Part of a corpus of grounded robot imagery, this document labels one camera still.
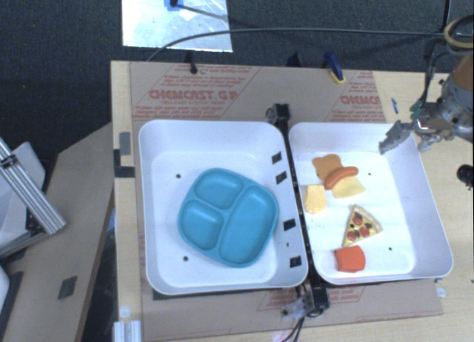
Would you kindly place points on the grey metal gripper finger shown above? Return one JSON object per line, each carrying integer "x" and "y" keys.
{"x": 394, "y": 136}
{"x": 429, "y": 143}

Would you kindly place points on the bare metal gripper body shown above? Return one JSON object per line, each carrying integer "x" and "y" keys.
{"x": 450, "y": 113}

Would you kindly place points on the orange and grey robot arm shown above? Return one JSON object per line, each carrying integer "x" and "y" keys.
{"x": 466, "y": 70}

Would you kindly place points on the yellow cheese slice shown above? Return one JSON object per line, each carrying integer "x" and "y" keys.
{"x": 350, "y": 188}

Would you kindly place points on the orange sausage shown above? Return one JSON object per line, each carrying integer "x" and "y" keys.
{"x": 338, "y": 177}

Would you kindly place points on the brown toast slice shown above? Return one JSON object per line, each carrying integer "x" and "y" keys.
{"x": 326, "y": 163}

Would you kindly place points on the white plastic tray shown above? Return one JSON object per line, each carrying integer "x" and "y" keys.
{"x": 166, "y": 251}
{"x": 407, "y": 222}

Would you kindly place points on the pizza slice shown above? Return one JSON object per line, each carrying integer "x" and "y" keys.
{"x": 359, "y": 227}

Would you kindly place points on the yellow ridged chip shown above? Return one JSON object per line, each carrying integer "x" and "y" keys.
{"x": 314, "y": 200}

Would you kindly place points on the thin black rod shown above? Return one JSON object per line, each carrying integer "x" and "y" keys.
{"x": 296, "y": 192}

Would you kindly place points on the orange carrot piece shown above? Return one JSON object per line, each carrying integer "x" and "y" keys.
{"x": 350, "y": 259}

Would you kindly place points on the brown cardboard board red print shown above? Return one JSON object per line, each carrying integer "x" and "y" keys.
{"x": 229, "y": 92}

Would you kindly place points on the blue divided plate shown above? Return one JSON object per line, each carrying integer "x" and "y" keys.
{"x": 229, "y": 218}

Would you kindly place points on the black cylinder on white bracket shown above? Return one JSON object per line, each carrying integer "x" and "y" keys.
{"x": 466, "y": 174}

